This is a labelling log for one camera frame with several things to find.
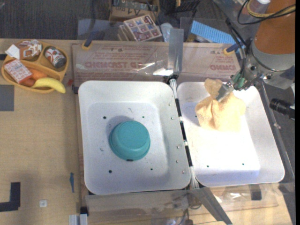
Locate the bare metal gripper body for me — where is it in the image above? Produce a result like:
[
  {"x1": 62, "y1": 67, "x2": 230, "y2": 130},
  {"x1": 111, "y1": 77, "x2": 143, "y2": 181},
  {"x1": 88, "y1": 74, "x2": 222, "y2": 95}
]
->
[{"x1": 230, "y1": 58, "x2": 295, "y2": 91}]

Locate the yellow cloth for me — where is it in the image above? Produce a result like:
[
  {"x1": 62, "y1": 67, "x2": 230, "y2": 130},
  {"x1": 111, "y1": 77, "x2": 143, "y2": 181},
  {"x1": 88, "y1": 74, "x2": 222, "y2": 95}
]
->
[{"x1": 195, "y1": 78, "x2": 247, "y2": 132}]

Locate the thin black and white rod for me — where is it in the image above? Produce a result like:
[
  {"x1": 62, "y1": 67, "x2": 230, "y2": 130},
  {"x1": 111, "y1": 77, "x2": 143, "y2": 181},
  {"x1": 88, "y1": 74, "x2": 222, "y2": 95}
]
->
[{"x1": 169, "y1": 78, "x2": 200, "y2": 190}]

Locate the white plastic tray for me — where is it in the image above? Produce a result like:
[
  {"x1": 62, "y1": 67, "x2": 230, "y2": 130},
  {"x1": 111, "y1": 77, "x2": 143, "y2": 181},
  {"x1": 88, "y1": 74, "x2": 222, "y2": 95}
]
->
[
  {"x1": 77, "y1": 80, "x2": 192, "y2": 195},
  {"x1": 176, "y1": 81, "x2": 286, "y2": 188}
]

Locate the printed noughts and crosses box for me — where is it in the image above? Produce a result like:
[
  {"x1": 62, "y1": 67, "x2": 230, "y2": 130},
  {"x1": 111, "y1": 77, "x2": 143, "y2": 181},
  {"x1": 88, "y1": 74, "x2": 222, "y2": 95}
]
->
[{"x1": 118, "y1": 15, "x2": 163, "y2": 42}]

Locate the brown cardboard board red print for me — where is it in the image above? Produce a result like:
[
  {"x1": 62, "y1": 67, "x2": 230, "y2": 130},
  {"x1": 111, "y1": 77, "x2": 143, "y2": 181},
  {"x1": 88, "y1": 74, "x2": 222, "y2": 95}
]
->
[{"x1": 71, "y1": 42, "x2": 280, "y2": 218}]

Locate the teal bowl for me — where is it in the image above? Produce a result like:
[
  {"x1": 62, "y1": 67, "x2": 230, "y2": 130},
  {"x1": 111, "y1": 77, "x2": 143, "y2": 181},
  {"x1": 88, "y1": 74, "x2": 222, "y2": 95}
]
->
[{"x1": 108, "y1": 120, "x2": 151, "y2": 162}]

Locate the red and white can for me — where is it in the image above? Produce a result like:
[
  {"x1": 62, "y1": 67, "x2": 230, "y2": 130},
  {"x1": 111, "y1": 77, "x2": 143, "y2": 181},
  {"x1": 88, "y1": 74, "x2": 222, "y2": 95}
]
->
[{"x1": 44, "y1": 46, "x2": 67, "y2": 68}]

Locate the yellow banana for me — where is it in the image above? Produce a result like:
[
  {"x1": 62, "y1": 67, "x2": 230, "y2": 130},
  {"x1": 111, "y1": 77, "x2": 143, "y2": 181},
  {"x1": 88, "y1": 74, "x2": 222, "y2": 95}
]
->
[{"x1": 30, "y1": 77, "x2": 67, "y2": 94}]

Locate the orange divided plate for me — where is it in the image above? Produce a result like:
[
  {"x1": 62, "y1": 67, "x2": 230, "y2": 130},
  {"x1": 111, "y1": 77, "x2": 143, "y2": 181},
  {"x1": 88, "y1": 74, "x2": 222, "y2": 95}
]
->
[{"x1": 1, "y1": 39, "x2": 69, "y2": 94}]

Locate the orange carrot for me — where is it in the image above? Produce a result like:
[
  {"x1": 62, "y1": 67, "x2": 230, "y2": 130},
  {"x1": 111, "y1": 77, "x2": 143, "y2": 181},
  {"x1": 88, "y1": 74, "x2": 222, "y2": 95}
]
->
[{"x1": 20, "y1": 68, "x2": 48, "y2": 87}]

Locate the white and orange carton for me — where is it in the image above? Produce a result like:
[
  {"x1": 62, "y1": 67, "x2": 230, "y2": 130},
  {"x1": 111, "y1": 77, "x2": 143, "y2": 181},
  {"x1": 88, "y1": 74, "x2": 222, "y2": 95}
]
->
[{"x1": 4, "y1": 39, "x2": 43, "y2": 60}]

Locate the white and red packet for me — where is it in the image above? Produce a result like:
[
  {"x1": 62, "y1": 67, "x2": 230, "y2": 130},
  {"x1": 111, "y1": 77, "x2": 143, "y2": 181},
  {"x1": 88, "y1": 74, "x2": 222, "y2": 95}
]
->
[{"x1": 3, "y1": 59, "x2": 33, "y2": 84}]

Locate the black cylinder on white bracket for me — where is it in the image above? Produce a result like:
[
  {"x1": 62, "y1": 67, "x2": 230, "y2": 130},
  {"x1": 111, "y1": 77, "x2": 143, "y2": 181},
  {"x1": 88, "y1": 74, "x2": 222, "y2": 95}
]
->
[{"x1": 269, "y1": 85, "x2": 295, "y2": 121}]

